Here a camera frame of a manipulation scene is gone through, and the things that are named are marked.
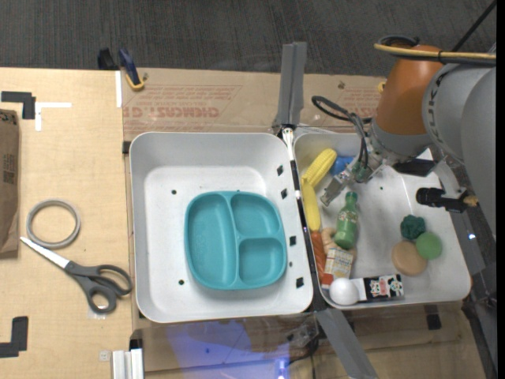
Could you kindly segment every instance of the scissors handle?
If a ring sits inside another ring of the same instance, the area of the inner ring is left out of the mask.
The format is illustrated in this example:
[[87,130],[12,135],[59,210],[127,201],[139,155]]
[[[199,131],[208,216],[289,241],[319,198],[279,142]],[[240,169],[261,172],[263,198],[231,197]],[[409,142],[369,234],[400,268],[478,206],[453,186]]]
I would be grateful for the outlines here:
[[[130,293],[133,289],[132,280],[125,270],[115,265],[96,265],[84,267],[70,261],[65,270],[82,286],[90,307],[97,313],[108,313],[116,307],[116,297]],[[114,272],[124,279],[122,287],[115,280],[103,276],[103,272]],[[93,295],[102,295],[107,299],[107,307],[98,307],[93,300]]]

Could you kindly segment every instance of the teal divided plate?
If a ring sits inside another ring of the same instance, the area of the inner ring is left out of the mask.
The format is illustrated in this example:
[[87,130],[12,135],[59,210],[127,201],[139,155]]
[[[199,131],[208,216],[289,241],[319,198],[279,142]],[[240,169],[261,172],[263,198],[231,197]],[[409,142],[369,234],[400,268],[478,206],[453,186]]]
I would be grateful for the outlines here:
[[186,209],[184,240],[189,269],[205,287],[265,287],[286,270],[279,212],[256,193],[214,191],[193,198]]

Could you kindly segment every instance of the gray carpet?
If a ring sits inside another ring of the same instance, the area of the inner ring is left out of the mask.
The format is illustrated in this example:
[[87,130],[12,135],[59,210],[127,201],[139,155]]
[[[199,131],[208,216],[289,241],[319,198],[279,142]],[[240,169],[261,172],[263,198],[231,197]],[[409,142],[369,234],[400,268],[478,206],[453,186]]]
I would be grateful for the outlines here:
[[[492,0],[0,0],[0,66],[96,69],[126,47],[141,67],[274,71],[284,43],[309,45],[307,73],[385,76],[372,45],[418,36],[449,50]],[[461,51],[496,41],[496,10]]]

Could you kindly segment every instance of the green bottle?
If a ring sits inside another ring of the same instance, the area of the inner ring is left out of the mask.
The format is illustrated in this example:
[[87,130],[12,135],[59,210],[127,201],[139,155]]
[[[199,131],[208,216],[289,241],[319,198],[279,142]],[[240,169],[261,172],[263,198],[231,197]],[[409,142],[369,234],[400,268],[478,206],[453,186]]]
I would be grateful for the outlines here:
[[333,241],[345,250],[354,247],[357,233],[357,193],[349,191],[346,194],[346,204],[337,215],[337,232]]

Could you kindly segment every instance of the tape roll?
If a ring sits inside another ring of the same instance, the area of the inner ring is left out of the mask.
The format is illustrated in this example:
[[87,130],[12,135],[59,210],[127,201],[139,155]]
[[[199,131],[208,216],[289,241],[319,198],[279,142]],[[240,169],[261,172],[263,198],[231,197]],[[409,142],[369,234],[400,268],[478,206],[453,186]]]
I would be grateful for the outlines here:
[[[67,209],[71,214],[73,219],[75,220],[75,227],[73,228],[72,233],[70,234],[69,237],[61,240],[60,242],[45,242],[38,238],[35,233],[33,233],[32,229],[32,222],[33,218],[39,211],[41,211],[44,208],[48,208],[50,206],[60,206],[62,208]],[[64,201],[62,199],[48,199],[42,202],[39,202],[37,205],[35,205],[32,210],[28,213],[27,219],[26,219],[26,234],[32,240],[33,242],[41,245],[42,247],[46,247],[48,249],[61,249],[62,247],[67,246],[71,242],[73,242],[77,235],[79,234],[80,230],[80,216],[79,213],[77,212],[77,209],[75,206],[70,204],[67,201]]]

